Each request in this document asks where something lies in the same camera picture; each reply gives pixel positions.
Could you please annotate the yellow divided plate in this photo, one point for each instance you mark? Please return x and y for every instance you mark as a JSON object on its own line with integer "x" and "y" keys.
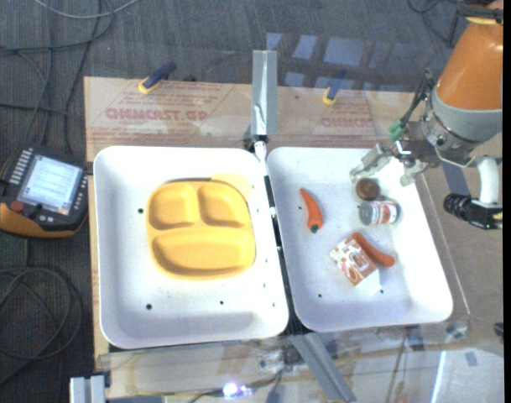
{"x": 202, "y": 250}

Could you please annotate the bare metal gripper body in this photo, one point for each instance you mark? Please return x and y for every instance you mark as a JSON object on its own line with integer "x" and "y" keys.
{"x": 423, "y": 146}

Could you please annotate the white plastic tray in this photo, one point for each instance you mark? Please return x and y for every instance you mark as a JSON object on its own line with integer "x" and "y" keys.
{"x": 125, "y": 233}
{"x": 414, "y": 292}

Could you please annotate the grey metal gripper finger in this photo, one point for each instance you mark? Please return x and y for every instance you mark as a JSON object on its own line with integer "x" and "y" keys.
{"x": 370, "y": 161}
{"x": 412, "y": 174}

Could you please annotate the orange sausage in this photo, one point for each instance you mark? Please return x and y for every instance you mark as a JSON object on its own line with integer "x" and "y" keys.
{"x": 376, "y": 253}

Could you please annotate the brown cardboard board, red print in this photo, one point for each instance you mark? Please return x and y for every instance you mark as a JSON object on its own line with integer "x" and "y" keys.
{"x": 163, "y": 116}

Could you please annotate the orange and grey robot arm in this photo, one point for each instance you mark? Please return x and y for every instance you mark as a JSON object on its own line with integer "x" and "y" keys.
{"x": 473, "y": 74}

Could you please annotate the black cylinder on white bracket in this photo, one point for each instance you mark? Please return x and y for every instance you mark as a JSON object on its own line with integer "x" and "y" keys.
{"x": 488, "y": 183}

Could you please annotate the orange carrot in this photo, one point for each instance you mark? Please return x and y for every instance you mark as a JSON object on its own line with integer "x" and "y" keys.
{"x": 314, "y": 212}

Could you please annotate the small red and white can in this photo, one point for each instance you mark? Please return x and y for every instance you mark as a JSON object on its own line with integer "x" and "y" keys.
{"x": 383, "y": 213}

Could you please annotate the brown and white carton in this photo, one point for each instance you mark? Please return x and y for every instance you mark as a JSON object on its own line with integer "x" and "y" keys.
{"x": 353, "y": 263}

